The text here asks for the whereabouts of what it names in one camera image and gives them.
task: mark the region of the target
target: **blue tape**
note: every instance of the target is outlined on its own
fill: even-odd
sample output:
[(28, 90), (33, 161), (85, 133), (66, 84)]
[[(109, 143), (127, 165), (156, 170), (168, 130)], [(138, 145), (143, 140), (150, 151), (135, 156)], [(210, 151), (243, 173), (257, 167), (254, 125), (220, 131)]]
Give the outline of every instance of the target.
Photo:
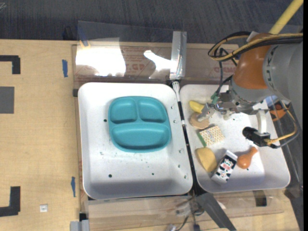
[(62, 70), (63, 70), (64, 77), (68, 77), (67, 60), (62, 60)]
[(72, 186), (72, 190), (73, 190), (73, 196), (75, 198), (76, 197), (76, 184), (75, 184), (75, 177), (74, 176), (72, 176), (71, 186)]

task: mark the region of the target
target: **orange toy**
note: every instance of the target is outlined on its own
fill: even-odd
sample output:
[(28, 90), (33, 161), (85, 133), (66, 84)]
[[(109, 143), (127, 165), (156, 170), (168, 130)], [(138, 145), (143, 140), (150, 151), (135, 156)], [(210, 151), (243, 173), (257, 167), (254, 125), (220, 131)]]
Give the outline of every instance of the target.
[(251, 159), (254, 154), (258, 152), (256, 147), (251, 147), (250, 152), (247, 154), (241, 155), (237, 158), (237, 166), (242, 169), (247, 169), (251, 164)]

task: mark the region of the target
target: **small sticker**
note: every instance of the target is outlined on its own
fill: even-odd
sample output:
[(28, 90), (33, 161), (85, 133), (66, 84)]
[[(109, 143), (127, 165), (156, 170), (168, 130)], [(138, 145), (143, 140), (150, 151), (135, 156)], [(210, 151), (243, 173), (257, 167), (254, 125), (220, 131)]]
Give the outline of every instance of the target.
[(40, 212), (47, 212), (48, 211), (48, 204), (40, 205), (39, 211)]

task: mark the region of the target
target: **yellow sponge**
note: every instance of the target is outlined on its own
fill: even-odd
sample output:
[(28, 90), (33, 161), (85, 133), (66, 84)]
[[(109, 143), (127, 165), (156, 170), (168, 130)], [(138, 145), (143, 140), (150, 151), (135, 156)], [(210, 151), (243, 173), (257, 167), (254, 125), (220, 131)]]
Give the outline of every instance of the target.
[(218, 126), (206, 128), (198, 132), (197, 135), (204, 147), (220, 142), (225, 138)]
[(217, 168), (215, 154), (210, 148), (204, 147), (196, 150), (198, 159), (207, 172), (212, 172)]

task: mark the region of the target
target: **metal bracket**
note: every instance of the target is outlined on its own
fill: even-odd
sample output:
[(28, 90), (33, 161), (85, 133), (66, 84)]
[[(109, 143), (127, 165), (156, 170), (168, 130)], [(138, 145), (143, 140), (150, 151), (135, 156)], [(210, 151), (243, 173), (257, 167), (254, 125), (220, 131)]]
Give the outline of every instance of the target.
[(212, 104), (206, 103), (202, 109), (202, 113), (198, 115), (198, 121), (210, 118), (215, 113), (214, 106)]
[(197, 202), (204, 211), (216, 222), (220, 228), (226, 228), (230, 231), (236, 231), (236, 228), (231, 223), (230, 219), (220, 207), (217, 200), (210, 193), (204, 193), (196, 197)]
[(260, 134), (266, 133), (267, 123), (266, 123), (266, 115), (264, 110), (259, 110), (256, 113), (258, 120), (258, 132)]
[(89, 220), (71, 221), (70, 231), (90, 231)]
[(185, 76), (187, 33), (174, 31), (172, 37), (171, 62), (169, 78), (180, 79)]

